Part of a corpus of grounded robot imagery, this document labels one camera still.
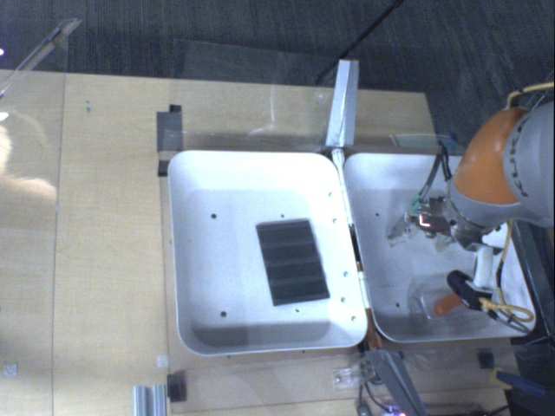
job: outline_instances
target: gray carpet floor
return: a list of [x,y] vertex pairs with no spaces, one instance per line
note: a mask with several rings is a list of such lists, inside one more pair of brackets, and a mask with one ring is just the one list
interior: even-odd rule
[[[0,43],[30,49],[25,30],[78,17],[70,72],[311,84],[389,1],[0,0]],[[425,92],[436,132],[465,145],[510,90],[552,71],[554,6],[406,0],[351,55],[361,87]]]

